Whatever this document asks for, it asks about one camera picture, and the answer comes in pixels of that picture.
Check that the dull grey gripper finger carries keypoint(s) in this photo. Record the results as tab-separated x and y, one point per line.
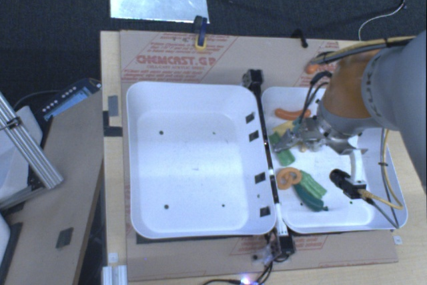
288	133
283	144

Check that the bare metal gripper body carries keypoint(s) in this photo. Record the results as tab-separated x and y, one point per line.
315	135

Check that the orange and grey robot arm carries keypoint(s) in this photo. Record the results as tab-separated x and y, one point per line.
393	83

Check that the yellow banana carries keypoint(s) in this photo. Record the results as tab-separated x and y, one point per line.
283	127

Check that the small green ridged pickle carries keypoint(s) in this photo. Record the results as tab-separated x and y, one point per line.
275	138

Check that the orange sausage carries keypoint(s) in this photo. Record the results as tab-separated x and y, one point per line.
313	68
289	114

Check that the thin black and white rod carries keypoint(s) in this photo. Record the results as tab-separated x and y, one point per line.
269	163

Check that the orange pretzel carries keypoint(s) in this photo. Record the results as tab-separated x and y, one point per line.
287	181

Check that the light green ridged pickle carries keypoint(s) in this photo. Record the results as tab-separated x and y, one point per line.
313	185

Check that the dark green pea pod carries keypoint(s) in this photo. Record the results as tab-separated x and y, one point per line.
309	202

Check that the white plastic tray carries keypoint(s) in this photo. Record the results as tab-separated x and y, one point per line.
190	160
337	213

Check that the brown cardboard board red print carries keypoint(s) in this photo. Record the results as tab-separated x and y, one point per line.
220	56

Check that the black cylinder on white bracket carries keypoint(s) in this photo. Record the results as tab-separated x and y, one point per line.
347	182

